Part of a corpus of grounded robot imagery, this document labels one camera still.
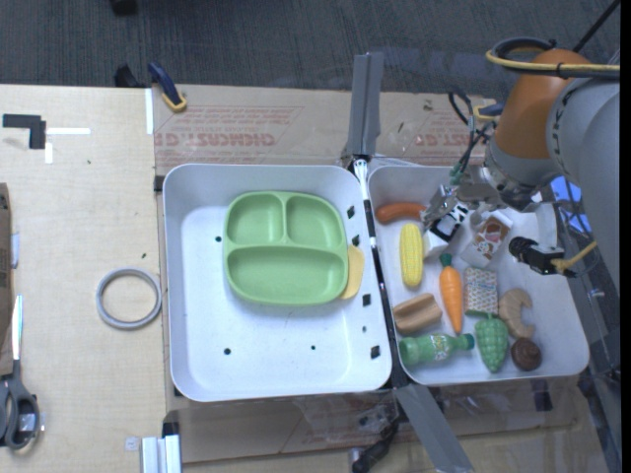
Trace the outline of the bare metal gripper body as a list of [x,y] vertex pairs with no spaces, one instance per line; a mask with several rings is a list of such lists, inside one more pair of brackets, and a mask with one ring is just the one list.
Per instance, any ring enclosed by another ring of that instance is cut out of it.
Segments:
[[534,186],[522,184],[500,169],[485,166],[470,166],[456,188],[456,197],[462,202],[510,207],[519,212],[528,209],[534,195]]

